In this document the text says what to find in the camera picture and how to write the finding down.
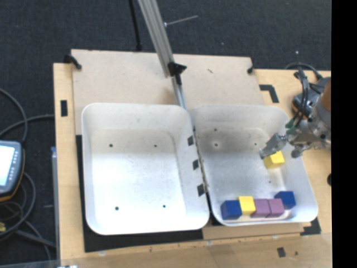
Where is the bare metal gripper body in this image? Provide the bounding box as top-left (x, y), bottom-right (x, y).
top-left (287, 118), bottom-right (332, 150)

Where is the yellow cube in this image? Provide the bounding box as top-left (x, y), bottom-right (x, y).
top-left (238, 195), bottom-right (257, 216)
top-left (263, 150), bottom-right (286, 170)

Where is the white plastic tray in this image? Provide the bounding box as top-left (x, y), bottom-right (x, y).
top-left (191, 104), bottom-right (319, 227)
top-left (80, 102), bottom-right (210, 236)

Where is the blue cube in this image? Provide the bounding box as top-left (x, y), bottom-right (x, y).
top-left (274, 190), bottom-right (297, 210)
top-left (220, 199), bottom-right (243, 221)

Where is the purple cube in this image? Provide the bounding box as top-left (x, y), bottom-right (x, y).
top-left (268, 198), bottom-right (286, 217)
top-left (250, 199), bottom-right (272, 218)

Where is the thin black and white rod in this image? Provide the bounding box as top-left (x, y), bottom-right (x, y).
top-left (193, 126), bottom-right (209, 197)

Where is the pale wood board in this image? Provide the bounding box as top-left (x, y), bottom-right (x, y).
top-left (70, 48), bottom-right (311, 241)

